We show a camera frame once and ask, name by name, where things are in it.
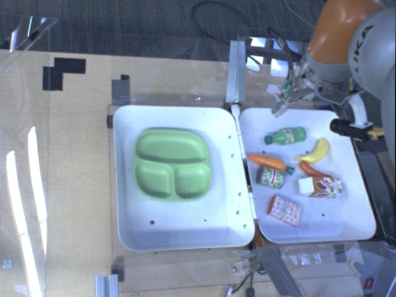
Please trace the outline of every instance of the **toy banana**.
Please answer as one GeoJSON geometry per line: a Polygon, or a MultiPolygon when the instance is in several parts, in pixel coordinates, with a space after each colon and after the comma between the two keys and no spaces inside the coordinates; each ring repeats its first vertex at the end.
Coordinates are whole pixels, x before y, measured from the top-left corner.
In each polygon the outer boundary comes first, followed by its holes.
{"type": "Polygon", "coordinates": [[[324,158],[327,155],[328,151],[329,151],[328,141],[325,138],[321,138],[319,141],[317,141],[315,149],[310,154],[296,157],[296,160],[306,161],[309,164],[313,164],[324,158]]]}

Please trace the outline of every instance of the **white tray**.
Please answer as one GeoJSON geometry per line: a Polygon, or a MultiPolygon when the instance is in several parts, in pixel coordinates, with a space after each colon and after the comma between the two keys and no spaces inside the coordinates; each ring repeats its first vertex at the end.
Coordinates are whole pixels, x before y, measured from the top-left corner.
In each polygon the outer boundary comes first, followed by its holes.
{"type": "Polygon", "coordinates": [[[133,251],[244,246],[254,235],[235,121],[220,108],[124,106],[114,115],[119,237],[133,251]],[[207,143],[212,185],[189,202],[153,200],[136,187],[132,153],[147,129],[192,131],[207,143]]]}
{"type": "Polygon", "coordinates": [[[281,158],[295,167],[292,176],[285,174],[281,189],[256,183],[259,165],[248,161],[252,191],[262,234],[275,243],[307,243],[368,239],[376,230],[376,221],[363,183],[351,141],[330,131],[336,118],[331,111],[288,110],[275,118],[270,109],[250,108],[241,115],[241,130],[246,153],[281,158]],[[304,142],[290,145],[266,145],[264,136],[285,127],[303,126],[307,132],[304,142]],[[343,194],[335,199],[309,198],[299,195],[298,179],[306,175],[295,157],[310,152],[317,140],[325,137],[330,144],[329,154],[314,164],[315,169],[341,179],[343,194]],[[303,207],[298,226],[290,226],[267,215],[272,196],[279,195],[303,207]]]}

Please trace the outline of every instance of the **green bowl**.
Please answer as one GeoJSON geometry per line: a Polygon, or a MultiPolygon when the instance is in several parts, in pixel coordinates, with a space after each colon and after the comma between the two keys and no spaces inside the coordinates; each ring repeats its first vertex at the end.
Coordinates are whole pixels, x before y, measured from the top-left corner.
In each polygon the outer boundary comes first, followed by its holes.
{"type": "Polygon", "coordinates": [[[137,187],[151,199],[196,200],[210,189],[208,146],[195,133],[147,130],[136,138],[132,161],[137,187]]]}

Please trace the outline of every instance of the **toy bottle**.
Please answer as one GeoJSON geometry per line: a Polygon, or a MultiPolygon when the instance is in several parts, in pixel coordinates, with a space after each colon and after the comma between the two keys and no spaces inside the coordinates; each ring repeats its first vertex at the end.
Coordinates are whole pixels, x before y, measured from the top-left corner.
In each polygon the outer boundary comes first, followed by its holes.
{"type": "Polygon", "coordinates": [[[289,127],[282,129],[273,136],[264,137],[265,144],[277,143],[281,145],[302,142],[307,137],[303,127],[289,127]]]}

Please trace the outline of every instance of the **orange carrot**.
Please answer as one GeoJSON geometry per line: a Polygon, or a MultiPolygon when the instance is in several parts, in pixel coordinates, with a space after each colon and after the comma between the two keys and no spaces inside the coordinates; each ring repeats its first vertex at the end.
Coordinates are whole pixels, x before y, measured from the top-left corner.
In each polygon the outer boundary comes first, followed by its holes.
{"type": "Polygon", "coordinates": [[[320,171],[315,170],[306,161],[301,161],[300,164],[299,164],[299,167],[303,170],[304,173],[306,173],[310,177],[328,177],[328,178],[333,178],[333,176],[331,176],[329,174],[324,174],[324,173],[321,173],[320,171]]]}
{"type": "Polygon", "coordinates": [[[285,162],[279,158],[256,154],[248,154],[247,158],[264,167],[273,168],[278,171],[286,170],[285,162]]]}

